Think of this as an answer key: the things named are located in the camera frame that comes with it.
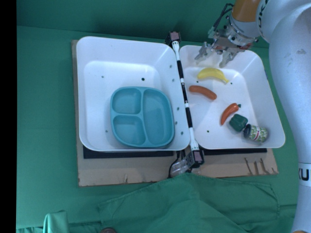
red chili pepper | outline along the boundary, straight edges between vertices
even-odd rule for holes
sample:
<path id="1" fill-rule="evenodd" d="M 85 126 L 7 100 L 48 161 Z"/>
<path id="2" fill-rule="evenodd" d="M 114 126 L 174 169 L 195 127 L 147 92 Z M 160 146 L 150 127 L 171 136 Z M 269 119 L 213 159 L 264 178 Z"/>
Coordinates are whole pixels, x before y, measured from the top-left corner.
<path id="1" fill-rule="evenodd" d="M 240 104 L 232 103 L 230 104 L 223 112 L 220 124 L 223 125 L 226 121 L 226 119 L 234 112 L 237 112 L 239 108 L 241 107 Z"/>

green cloth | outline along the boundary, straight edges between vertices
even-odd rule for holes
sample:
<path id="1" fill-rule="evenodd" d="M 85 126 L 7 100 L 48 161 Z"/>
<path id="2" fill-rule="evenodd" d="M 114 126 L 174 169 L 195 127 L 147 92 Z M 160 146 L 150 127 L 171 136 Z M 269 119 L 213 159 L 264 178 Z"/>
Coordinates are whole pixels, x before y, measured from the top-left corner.
<path id="1" fill-rule="evenodd" d="M 17 233 L 289 233 L 268 184 L 185 173 L 99 204 L 101 223 L 69 224 L 65 211 L 49 213 L 43 228 Z"/>

blue plate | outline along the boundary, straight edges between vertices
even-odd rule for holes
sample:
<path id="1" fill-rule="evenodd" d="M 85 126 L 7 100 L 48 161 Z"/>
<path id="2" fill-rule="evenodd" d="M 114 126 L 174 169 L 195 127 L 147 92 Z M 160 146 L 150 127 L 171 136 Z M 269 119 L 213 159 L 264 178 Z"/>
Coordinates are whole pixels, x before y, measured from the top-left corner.
<path id="1" fill-rule="evenodd" d="M 158 89 L 117 89 L 110 100 L 110 120 L 116 139 L 129 146 L 158 148 L 169 144 L 174 136 L 170 101 Z"/>

food item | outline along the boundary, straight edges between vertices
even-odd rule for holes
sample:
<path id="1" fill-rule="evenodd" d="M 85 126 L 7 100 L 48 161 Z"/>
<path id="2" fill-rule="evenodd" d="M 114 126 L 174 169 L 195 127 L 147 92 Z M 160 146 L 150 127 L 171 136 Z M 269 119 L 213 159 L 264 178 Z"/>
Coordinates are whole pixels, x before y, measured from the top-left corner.
<path id="1" fill-rule="evenodd" d="M 245 129 L 248 119 L 241 116 L 240 114 L 234 114 L 234 116 L 229 121 L 229 124 L 234 128 L 235 131 L 241 132 Z"/>
<path id="2" fill-rule="evenodd" d="M 204 79 L 207 77 L 214 77 L 220 80 L 225 81 L 226 83 L 229 82 L 229 80 L 225 77 L 223 71 L 217 69 L 217 68 L 212 68 L 212 67 L 206 67 L 202 69 L 199 74 L 197 75 L 198 79 Z"/>
<path id="3" fill-rule="evenodd" d="M 239 108 L 241 107 L 240 104 L 237 103 L 232 103 L 230 104 L 223 112 L 221 120 L 220 120 L 220 124 L 223 125 L 226 121 L 226 119 L 232 114 L 235 113 L 239 110 Z"/>
<path id="4" fill-rule="evenodd" d="M 261 128 L 255 125 L 247 124 L 244 131 L 244 137 L 256 142 L 264 142 L 268 137 L 266 128 Z"/>
<path id="5" fill-rule="evenodd" d="M 217 98 L 216 93 L 214 93 L 213 91 L 211 91 L 210 89 L 207 89 L 203 86 L 200 85 L 191 85 L 189 87 L 189 91 L 190 92 L 197 92 L 197 93 L 201 93 L 204 96 L 208 97 L 209 99 L 215 100 Z"/>

white label band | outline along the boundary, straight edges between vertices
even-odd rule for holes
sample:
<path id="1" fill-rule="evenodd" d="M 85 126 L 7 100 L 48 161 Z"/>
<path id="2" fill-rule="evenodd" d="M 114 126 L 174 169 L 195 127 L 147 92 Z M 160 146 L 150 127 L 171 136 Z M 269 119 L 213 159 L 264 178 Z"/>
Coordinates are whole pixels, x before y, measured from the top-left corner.
<path id="1" fill-rule="evenodd" d="M 311 164 L 298 163 L 299 184 L 311 187 Z"/>

